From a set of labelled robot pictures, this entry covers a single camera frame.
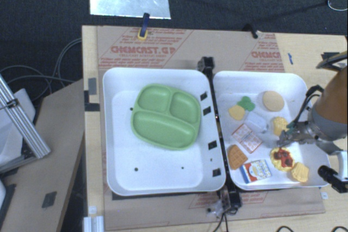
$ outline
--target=green plate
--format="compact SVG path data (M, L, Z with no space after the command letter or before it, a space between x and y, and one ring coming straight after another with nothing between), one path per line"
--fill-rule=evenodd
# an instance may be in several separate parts
M198 136L201 106L187 92L150 84L136 98L130 122L138 138L167 149L184 150Z

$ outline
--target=metal bracket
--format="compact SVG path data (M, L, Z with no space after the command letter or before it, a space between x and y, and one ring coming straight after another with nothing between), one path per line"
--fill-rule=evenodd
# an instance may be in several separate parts
M0 74L0 108L5 109L18 131L22 134L25 142L38 159L51 152L48 145L36 131L35 126L26 115L19 102L16 100L10 87Z
M341 67L335 66L335 63L338 63L341 60L347 59L347 51L342 52L342 53L337 53L337 52L333 52L333 53L329 53L329 52L324 52L322 55L322 62L320 62L316 68L320 69L320 68L325 68L328 70L334 70L339 72L340 70L342 70Z
M104 217L84 217L83 232L104 232Z
M229 212L231 209L231 203L229 201L229 194L227 186L223 186L220 190L220 199L213 205L209 206L207 213L214 215L216 218L221 218L223 214Z

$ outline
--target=toy food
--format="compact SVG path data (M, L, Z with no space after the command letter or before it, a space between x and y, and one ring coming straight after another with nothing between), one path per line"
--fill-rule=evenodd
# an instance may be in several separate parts
M248 158L247 156L242 152L241 149L237 145L232 145L228 149L228 163L229 166L233 169L236 170L239 167L242 166L243 163L245 163Z
M244 123L252 129L254 133L264 133L268 129L267 122L264 117L250 111L246 116Z
M295 163L294 168L291 170L291 176L303 183L308 181L308 173L309 168L300 162Z
M137 138L170 150L185 150L193 145L200 124L198 100L190 93L162 84L141 89L130 118Z
M280 171L290 171L294 167L294 159L285 147L273 148L270 156L274 167Z
M265 160L248 162L240 168L246 183L262 180L272 176Z
M245 115L245 109L242 108L240 105L236 104L228 109L228 113L232 118L234 118L237 121L240 121L243 119Z
M270 111L280 111L284 107L284 99L276 91L264 92L262 101L265 107Z
M252 111L255 108L255 104L251 102L248 96L244 96L237 105L241 106L245 110Z
M250 154L262 143L262 140L246 124L239 126L232 134L232 138L239 142Z
M288 130L288 121L283 117L275 117L273 119L273 133L280 136L283 130Z

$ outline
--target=black wire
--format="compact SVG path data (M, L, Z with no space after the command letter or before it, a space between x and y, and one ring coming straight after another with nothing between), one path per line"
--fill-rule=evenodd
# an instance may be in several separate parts
M309 97L303 102L299 114L298 114L298 115L296 116L296 118L293 120L293 123L294 123L294 124L297 124L297 123L298 123L298 121L299 121L299 119L300 119L300 117L301 117L301 114L303 113L303 111L305 110L305 108L306 108L306 106L308 105L309 101L310 101L313 97L320 97L320 95L318 95L318 94L313 94L313 95L309 96Z
M228 222L227 222L226 214L224 214L223 216L225 217L226 232L228 232Z
M280 232L280 230L282 230L283 228L286 228L286 229L288 229L290 232L294 232L290 227L287 227L287 226L280 226L279 228L278 228L278 230L277 230L277 232Z
M217 225L217 227L214 229L214 231L213 231L213 232L216 232L216 231L218 230L218 228L220 227L220 225L221 225L221 223L222 223L222 220L223 220L224 215L225 215L225 213L223 213L223 214L222 214L221 219L220 219L220 221L219 221L219 224Z
M345 228L345 227L343 227L343 226L336 226L336 227L334 227L334 228L332 229L331 232L335 232L337 229L343 229L344 231L348 232L348 229Z

